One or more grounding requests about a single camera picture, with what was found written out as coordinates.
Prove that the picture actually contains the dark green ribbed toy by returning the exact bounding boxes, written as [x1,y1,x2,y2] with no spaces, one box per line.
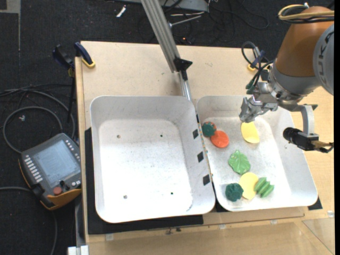
[202,121,217,138]

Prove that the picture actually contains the dark green toy broccoli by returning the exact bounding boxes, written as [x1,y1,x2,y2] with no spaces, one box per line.
[225,182,244,202]

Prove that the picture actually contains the white plastic tray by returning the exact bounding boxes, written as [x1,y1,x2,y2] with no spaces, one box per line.
[196,95,319,213]
[89,95,216,224]

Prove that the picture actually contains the yellow toy slice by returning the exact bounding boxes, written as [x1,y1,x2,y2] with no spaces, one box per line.
[239,172,259,200]
[240,121,260,144]

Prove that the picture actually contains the black cylinder on white bracket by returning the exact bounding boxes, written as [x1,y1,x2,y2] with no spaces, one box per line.
[282,103,320,151]

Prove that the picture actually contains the pale wood board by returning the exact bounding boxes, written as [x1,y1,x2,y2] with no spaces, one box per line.
[75,40,335,245]

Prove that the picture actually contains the light green ridged toy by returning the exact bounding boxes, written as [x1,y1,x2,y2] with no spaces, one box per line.
[253,176,275,199]

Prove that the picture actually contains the orange toy slice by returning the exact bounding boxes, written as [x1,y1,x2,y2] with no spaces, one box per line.
[210,130,230,149]

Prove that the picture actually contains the light green toy leaf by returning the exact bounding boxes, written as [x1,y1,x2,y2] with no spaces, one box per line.
[228,149,251,175]

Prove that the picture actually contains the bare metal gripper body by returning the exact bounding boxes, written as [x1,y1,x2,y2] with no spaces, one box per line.
[251,81,303,114]

